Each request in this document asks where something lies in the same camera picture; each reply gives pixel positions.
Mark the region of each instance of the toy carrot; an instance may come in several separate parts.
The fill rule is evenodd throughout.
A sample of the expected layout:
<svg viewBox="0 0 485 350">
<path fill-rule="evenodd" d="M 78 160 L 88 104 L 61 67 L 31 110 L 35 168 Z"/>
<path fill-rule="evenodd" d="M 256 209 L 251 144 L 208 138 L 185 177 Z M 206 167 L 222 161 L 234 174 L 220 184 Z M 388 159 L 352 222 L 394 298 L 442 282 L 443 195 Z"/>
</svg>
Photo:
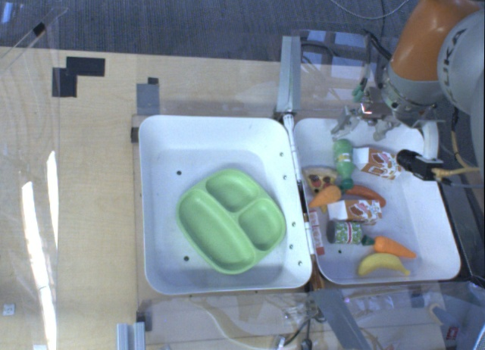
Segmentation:
<svg viewBox="0 0 485 350">
<path fill-rule="evenodd" d="M 399 242 L 384 236 L 377 236 L 372 239 L 369 236 L 364 236 L 362 245 L 373 245 L 374 250 L 378 253 L 390 253 L 400 257 L 416 258 L 416 253 L 409 250 Z"/>
<path fill-rule="evenodd" d="M 351 189 L 346 190 L 346 194 L 361 196 L 369 200 L 379 201 L 380 206 L 383 208 L 386 205 L 386 199 L 377 194 L 374 190 L 368 187 L 359 186 L 355 184 Z"/>
<path fill-rule="evenodd" d="M 317 208 L 320 206 L 328 205 L 329 203 L 334 203 L 342 198 L 342 192 L 340 188 L 335 185 L 327 186 L 322 189 L 308 204 L 311 208 Z"/>
</svg>

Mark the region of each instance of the food box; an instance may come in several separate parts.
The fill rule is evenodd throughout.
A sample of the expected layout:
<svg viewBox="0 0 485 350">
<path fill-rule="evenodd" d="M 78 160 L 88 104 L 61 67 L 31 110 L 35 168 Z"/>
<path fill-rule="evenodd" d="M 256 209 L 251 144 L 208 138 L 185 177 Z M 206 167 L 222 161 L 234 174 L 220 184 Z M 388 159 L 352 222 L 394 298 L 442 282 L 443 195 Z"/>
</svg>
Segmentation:
<svg viewBox="0 0 485 350">
<path fill-rule="evenodd" d="M 353 162 L 363 172 L 393 180 L 402 172 L 396 155 L 372 147 L 354 148 Z"/>
<path fill-rule="evenodd" d="M 327 207 L 330 220 L 359 220 L 370 223 L 382 218 L 378 201 L 344 200 L 330 203 Z"/>
</svg>

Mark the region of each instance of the clear plastic barrier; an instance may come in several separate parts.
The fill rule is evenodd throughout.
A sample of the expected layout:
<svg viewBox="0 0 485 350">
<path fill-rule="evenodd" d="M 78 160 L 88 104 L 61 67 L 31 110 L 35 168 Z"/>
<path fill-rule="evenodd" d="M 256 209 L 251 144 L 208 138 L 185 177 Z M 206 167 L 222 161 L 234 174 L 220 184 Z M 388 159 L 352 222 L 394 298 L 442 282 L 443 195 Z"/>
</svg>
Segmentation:
<svg viewBox="0 0 485 350">
<path fill-rule="evenodd" d="M 0 50 L 2 348 L 56 349 L 59 100 L 52 66 L 63 13 L 37 17 L 23 5 L 0 4 L 0 42 L 19 39 Z M 40 41 L 48 48 L 31 48 Z"/>
</svg>

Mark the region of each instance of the green plate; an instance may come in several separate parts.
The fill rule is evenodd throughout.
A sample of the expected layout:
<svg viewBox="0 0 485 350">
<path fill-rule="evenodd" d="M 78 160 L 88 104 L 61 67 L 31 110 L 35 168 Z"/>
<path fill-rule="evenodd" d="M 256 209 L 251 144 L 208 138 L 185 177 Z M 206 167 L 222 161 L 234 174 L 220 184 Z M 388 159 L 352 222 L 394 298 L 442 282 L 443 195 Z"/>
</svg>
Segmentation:
<svg viewBox="0 0 485 350">
<path fill-rule="evenodd" d="M 226 274 L 256 265 L 286 232 L 273 199 L 235 169 L 221 170 L 185 192 L 177 204 L 177 223 L 194 249 Z"/>
</svg>

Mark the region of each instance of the yellow banana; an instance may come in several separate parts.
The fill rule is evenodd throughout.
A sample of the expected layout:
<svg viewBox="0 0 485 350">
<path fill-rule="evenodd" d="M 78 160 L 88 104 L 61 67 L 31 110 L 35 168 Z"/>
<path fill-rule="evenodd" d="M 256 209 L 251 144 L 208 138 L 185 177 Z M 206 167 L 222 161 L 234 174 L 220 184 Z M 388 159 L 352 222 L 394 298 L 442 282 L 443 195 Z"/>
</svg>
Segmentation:
<svg viewBox="0 0 485 350">
<path fill-rule="evenodd" d="M 379 268 L 398 270 L 406 276 L 411 273 L 404 268 L 401 260 L 397 256 L 391 255 L 390 253 L 373 253 L 367 256 L 359 264 L 357 273 L 359 276 L 365 276 Z"/>
</svg>

